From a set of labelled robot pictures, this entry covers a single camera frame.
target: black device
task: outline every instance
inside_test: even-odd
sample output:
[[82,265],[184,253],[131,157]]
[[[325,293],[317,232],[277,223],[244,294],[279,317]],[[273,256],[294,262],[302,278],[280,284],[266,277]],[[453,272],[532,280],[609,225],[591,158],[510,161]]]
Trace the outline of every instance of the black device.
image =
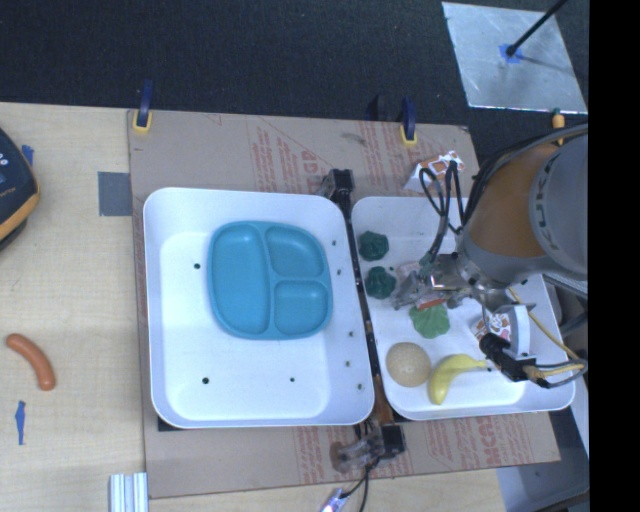
[[31,165],[0,129],[0,250],[22,232],[40,200],[40,186]]

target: beige ball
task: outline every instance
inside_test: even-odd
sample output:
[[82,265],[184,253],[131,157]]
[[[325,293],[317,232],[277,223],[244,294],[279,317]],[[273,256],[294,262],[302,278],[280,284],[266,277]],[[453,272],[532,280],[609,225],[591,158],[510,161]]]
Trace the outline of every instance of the beige ball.
[[419,386],[431,375],[428,354],[420,345],[409,341],[393,345],[387,352],[386,363],[389,375],[401,386]]

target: yellow wire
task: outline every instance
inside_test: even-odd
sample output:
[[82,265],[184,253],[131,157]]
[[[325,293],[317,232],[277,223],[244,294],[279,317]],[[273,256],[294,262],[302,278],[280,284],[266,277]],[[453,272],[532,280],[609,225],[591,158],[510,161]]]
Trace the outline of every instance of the yellow wire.
[[[516,291],[512,288],[509,287],[509,291],[511,292],[511,295],[513,295],[513,298],[520,304],[522,304],[522,299],[520,299],[520,296],[516,293]],[[569,354],[569,356],[572,359],[580,359],[578,357],[578,355],[571,350],[569,347],[567,347],[564,343],[562,343],[558,338],[556,338],[551,331],[549,331],[549,329],[547,329],[540,320],[538,320],[538,317],[535,316],[531,311],[528,312],[529,313],[529,318],[531,318],[531,320],[533,320],[535,322],[535,324],[540,327],[540,330],[545,333],[547,335],[547,337],[553,341],[558,347],[560,347],[562,350],[564,350],[567,354]]]
[[540,370],[540,373],[545,377],[549,377],[551,375],[558,375],[559,373],[564,372],[572,372],[573,370],[582,370],[584,368],[583,364],[570,364],[567,366],[561,366],[559,368],[554,368],[553,370]]

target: toy banana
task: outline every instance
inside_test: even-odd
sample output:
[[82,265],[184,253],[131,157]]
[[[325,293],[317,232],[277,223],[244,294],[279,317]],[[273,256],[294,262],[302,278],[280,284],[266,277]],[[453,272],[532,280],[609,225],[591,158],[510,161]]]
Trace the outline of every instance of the toy banana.
[[431,374],[428,384],[429,399],[434,404],[440,405],[447,396],[453,379],[463,372],[474,368],[484,368],[485,366],[486,361],[482,359],[476,361],[467,354],[455,354],[445,357]]

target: wooden table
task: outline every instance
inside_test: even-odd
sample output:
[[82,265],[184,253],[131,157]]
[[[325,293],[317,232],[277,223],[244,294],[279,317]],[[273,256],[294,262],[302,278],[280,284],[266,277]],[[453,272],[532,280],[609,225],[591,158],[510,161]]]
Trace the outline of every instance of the wooden table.
[[[28,363],[2,345],[0,510],[103,512],[110,475],[145,471],[131,218],[98,208],[98,173],[129,171],[126,110],[0,103],[0,127],[35,150],[42,188],[26,229],[0,252],[1,335],[37,342],[57,377],[41,391]],[[313,511],[335,487],[151,500],[149,510]],[[357,494],[343,510],[359,506]],[[496,471],[482,470],[376,480],[366,510],[504,504]]]

